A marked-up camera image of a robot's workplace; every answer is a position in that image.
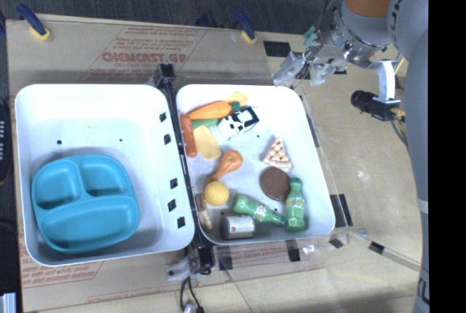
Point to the beige toy food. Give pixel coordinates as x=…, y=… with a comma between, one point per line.
x=204, y=213

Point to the green bottle white label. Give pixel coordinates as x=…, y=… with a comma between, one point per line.
x=255, y=209

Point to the orange carrot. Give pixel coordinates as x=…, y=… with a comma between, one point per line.
x=211, y=110

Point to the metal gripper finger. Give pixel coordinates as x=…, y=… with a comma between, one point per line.
x=289, y=68
x=321, y=73

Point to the orange sausage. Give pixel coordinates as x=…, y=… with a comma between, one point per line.
x=188, y=138

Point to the yellow ball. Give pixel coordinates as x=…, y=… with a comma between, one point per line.
x=216, y=193

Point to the blue divided plate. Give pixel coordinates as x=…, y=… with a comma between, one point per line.
x=85, y=217

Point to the white plastic tray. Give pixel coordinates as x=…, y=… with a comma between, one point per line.
x=313, y=158
x=94, y=104

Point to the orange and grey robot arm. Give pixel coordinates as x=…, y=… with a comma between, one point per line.
x=407, y=13

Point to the brown cardboard board red print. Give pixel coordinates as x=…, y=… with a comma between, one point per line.
x=73, y=56

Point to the small yellow toy food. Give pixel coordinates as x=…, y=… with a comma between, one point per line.
x=238, y=97

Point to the orange chicken drumstick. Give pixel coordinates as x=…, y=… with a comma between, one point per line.
x=229, y=162

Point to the pizza slice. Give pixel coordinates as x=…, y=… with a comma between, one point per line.
x=278, y=157

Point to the black cylinder on white bracket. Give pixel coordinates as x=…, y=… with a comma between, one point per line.
x=375, y=106

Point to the green toy vegetable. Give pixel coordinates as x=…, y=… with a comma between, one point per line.
x=205, y=122

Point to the silver can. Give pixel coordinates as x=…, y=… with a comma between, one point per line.
x=238, y=227

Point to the brown round biscuit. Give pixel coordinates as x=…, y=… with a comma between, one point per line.
x=275, y=184

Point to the green bottle yellow label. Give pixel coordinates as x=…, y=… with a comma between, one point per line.
x=295, y=206

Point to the pale yellow oval toy food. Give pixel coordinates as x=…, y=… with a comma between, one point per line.
x=207, y=144

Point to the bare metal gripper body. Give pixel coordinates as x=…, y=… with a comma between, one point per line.
x=358, y=49

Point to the thin black rod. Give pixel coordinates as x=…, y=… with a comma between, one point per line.
x=177, y=129

